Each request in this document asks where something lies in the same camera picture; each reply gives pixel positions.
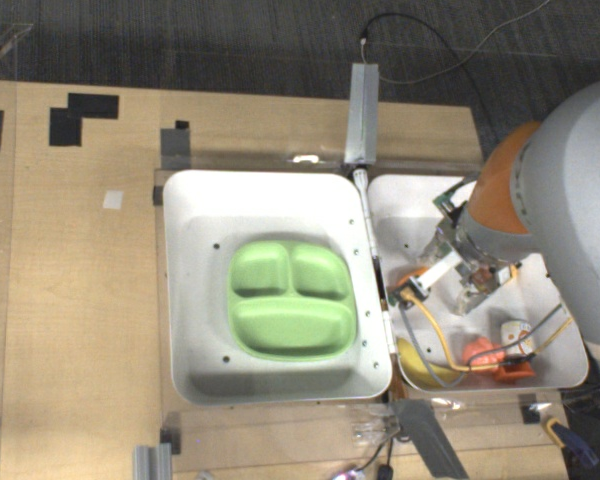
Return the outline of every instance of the wooden table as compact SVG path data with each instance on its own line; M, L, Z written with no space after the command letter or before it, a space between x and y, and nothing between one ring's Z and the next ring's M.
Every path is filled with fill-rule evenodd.
M49 109L66 107L69 92L119 95L119 118L85 119L82 147L50 147ZM161 426L151 197L160 129L189 121L194 154L333 152L348 104L0 82L0 109L0 479L130 479L134 446L155 446ZM380 105L379 156L459 169L482 160L468 109L399 104ZM123 192L120 209L103 208L110 190ZM491 426L459 448L472 478L566 478L542 430L522 427ZM395 453L394 478L429 477L410 445ZM323 479L346 464L213 474Z

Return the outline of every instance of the yellow cable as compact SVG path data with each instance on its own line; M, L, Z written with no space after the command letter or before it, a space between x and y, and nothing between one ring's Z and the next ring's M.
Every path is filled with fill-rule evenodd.
M427 307L408 288L405 288L404 290L402 290L400 292L400 296L402 297L403 300L405 300L407 302L412 302L413 304L415 304L418 307L418 309L420 311L422 311L424 316L427 317L427 320L429 320L429 323L433 327L433 330L436 332L436 335L438 336L438 339L440 340L440 343L442 344L442 350L444 351L444 356L446 357L447 362L449 363L449 368L451 368L452 370L455 370L457 372L475 372L475 371L480 371L480 370L490 370L492 368L495 368L495 367L498 367L501 365L501 363L479 364L476 366L462 366L462 365L456 364L455 361L453 360L453 356L451 355L451 350L449 349L449 344L447 343L447 340L444 337L444 334L442 333L442 329L440 328L440 325L436 321L435 317L431 314L431 312L427 309ZM547 348L567 327L569 327L569 325L571 325L571 322L573 322L573 318L572 317L567 318L567 320L565 320L564 323L560 327L558 327L556 332L554 332L551 336L549 336L549 338L547 338L547 340L542 345L540 345L533 352L531 352L530 355L534 355L534 356L538 355L545 348Z

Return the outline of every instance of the can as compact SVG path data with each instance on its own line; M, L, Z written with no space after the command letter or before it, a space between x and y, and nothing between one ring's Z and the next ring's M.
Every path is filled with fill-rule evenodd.
M531 332L531 324L526 320L509 320L500 327L502 346L505 347L524 338ZM521 357L531 354L534 350L533 338L529 337L515 347L506 350L507 357Z

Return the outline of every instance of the floor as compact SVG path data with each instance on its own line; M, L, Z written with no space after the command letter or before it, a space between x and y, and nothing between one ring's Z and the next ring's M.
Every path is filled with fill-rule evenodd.
M19 50L22 80L347 98L360 33L379 13L425 21L463 57L542 1L0 0L0 32L34 24ZM455 62L426 26L396 17L371 26L366 53L396 80ZM600 79L600 0L553 0L494 34L465 67L383 83L381 99L470 105L488 154L517 124Z

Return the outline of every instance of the green divided plate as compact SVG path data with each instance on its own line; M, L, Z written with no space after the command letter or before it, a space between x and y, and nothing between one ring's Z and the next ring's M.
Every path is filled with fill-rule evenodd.
M328 359L347 350L356 336L349 269L318 245L244 245L229 267L228 302L236 342L264 359Z

